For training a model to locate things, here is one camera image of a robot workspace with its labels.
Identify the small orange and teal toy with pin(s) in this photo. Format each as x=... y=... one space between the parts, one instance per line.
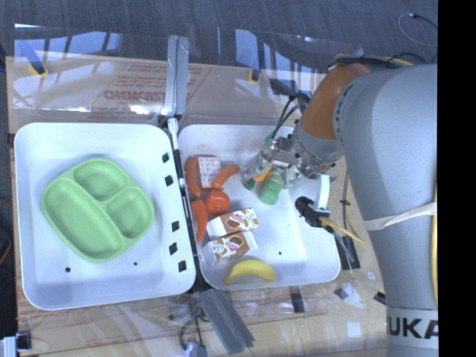
x=262 y=177

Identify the black cylinder on white bracket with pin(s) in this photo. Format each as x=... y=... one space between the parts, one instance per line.
x=308 y=208

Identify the brown cardboard board red print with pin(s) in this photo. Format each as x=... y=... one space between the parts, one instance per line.
x=230 y=87

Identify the yellow banana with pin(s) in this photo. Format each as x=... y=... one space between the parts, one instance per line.
x=253 y=270

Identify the thin black and white rod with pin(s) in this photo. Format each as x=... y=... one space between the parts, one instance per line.
x=175 y=140

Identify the white plastic tray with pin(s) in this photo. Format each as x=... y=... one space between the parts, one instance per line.
x=290 y=244
x=156 y=273

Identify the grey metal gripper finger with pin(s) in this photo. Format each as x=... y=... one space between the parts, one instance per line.
x=254 y=169
x=291 y=177

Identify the green divided plate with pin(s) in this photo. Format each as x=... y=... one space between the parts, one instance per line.
x=85 y=218

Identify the orange toy sausage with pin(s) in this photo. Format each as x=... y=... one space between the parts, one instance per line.
x=226 y=175
x=192 y=179

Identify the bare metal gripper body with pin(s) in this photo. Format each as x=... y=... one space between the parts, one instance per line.
x=297 y=156

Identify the green plastic bottle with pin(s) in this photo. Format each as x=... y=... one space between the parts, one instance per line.
x=271 y=190

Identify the orange toy carrot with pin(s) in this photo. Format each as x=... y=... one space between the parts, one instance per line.
x=200 y=216

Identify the round orange toy fruit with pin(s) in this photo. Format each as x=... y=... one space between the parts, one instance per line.
x=217 y=202

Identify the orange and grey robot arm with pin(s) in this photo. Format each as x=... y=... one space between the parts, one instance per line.
x=390 y=169

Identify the small orange and white carton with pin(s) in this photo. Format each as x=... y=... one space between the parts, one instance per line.
x=209 y=169

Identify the white and brown printed carton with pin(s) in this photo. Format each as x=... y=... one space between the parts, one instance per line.
x=228 y=247
x=232 y=222

